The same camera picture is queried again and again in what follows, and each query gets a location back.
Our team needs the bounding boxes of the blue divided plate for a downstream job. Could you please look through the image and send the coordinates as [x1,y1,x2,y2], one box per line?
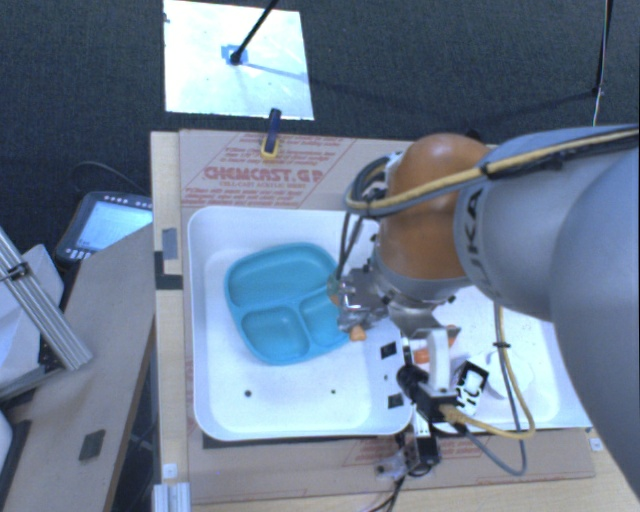
[223,242,352,366]

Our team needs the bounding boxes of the brown cardboard board red print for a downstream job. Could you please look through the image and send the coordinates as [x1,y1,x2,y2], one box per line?
[178,128,597,505]

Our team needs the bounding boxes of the white plastic tray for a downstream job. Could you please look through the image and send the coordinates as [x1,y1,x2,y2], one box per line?
[187,205,416,442]

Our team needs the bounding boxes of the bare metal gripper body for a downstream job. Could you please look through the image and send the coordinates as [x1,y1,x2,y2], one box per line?
[344,266,454,347]

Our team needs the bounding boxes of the orange carrot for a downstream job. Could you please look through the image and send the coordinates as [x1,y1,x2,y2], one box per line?
[413,324,459,365]

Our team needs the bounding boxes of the black block with thin wires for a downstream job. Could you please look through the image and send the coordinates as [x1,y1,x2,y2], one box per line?
[417,437,442,467]

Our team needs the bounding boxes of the black and white carton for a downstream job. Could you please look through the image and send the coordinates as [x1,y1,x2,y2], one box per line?
[455,360,490,417]

